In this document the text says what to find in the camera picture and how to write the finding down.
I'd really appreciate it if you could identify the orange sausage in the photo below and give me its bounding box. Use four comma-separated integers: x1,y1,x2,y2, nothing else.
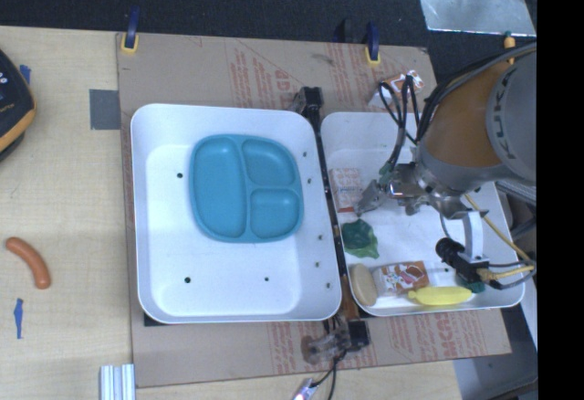
5,236,53,290

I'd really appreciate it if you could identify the green lettuce leaf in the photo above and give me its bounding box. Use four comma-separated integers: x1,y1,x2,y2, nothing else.
340,217,381,260

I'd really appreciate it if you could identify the white plastic tray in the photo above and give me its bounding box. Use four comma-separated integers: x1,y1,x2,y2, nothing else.
319,111,527,318
130,102,343,325

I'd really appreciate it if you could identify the orange and white carton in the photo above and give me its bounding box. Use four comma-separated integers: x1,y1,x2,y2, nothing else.
368,68,426,112

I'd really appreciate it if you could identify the yellow banana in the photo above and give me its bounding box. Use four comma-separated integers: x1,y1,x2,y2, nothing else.
406,285,475,308

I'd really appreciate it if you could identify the brown cardboard board red print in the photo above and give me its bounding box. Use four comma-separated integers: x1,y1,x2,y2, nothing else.
115,32,513,388

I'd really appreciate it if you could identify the beige round biscuit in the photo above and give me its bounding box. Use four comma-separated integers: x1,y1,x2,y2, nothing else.
348,262,380,309

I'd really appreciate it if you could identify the white and orange packet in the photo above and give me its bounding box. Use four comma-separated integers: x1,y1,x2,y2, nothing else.
328,166,365,214

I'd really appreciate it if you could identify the blue divided plate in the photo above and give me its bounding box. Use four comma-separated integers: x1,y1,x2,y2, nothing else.
188,133,306,245

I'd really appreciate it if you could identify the thin black and white rod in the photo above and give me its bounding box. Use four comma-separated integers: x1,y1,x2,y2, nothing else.
308,110,355,322

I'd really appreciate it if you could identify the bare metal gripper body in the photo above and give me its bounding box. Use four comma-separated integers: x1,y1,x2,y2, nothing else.
385,162,463,208

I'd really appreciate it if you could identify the black block with thin wires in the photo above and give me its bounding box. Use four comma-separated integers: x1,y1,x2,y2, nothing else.
289,86,326,117
301,319,371,363

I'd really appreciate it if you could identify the black cylinder on white bracket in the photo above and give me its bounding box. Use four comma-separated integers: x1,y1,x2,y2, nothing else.
434,210,492,286

